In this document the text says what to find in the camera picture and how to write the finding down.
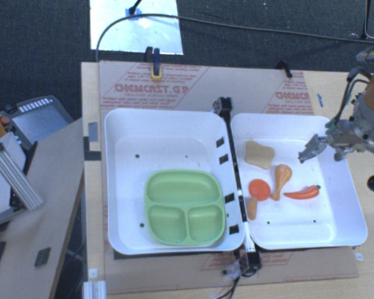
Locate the beige toy bread slice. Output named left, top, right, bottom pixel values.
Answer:
left=244, top=140, right=276, bottom=170

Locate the white plastic tray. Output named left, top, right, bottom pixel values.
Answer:
left=103, top=107, right=246, bottom=256
left=230, top=113, right=369, bottom=251

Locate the green divided plate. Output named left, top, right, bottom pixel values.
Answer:
left=143, top=169, right=227, bottom=247

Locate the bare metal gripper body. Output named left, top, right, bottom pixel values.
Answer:
left=325, top=119, right=374, bottom=159

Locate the brown cardboard board red print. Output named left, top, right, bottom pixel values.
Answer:
left=98, top=60, right=360, bottom=295

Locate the black block with thin wires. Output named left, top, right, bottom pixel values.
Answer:
left=212, top=96, right=234, bottom=116
left=236, top=250, right=263, bottom=277

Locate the thin black and white rod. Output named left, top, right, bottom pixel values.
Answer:
left=221, top=106, right=258, bottom=258

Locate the orange toy tomato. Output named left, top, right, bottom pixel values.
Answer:
left=248, top=179, right=272, bottom=202

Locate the orange toy carrot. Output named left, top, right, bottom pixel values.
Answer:
left=282, top=184, right=322, bottom=201

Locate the tan toy chicken drumstick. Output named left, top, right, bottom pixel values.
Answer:
left=270, top=164, right=293, bottom=202

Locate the tan toy sausage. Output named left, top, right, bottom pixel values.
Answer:
left=246, top=196, right=259, bottom=221

